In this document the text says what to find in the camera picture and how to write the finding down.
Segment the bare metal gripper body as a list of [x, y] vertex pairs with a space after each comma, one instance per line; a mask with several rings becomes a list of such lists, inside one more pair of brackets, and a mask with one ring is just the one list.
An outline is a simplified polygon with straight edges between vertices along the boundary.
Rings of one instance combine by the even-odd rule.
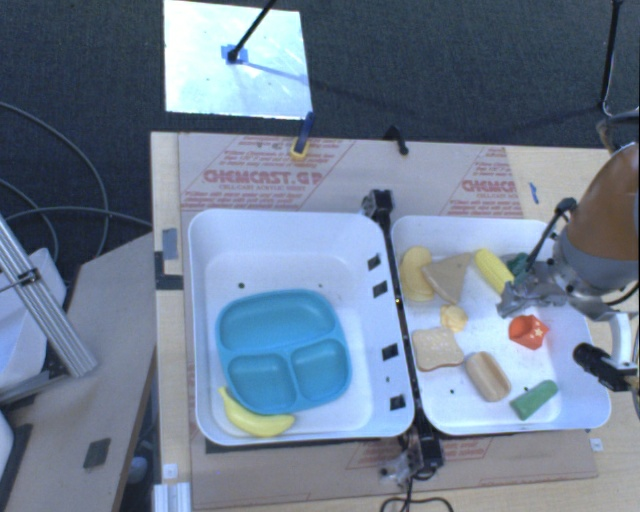
[[564, 262], [535, 262], [521, 275], [522, 309], [568, 305], [591, 320], [608, 321], [619, 310], [605, 303], [606, 293]]

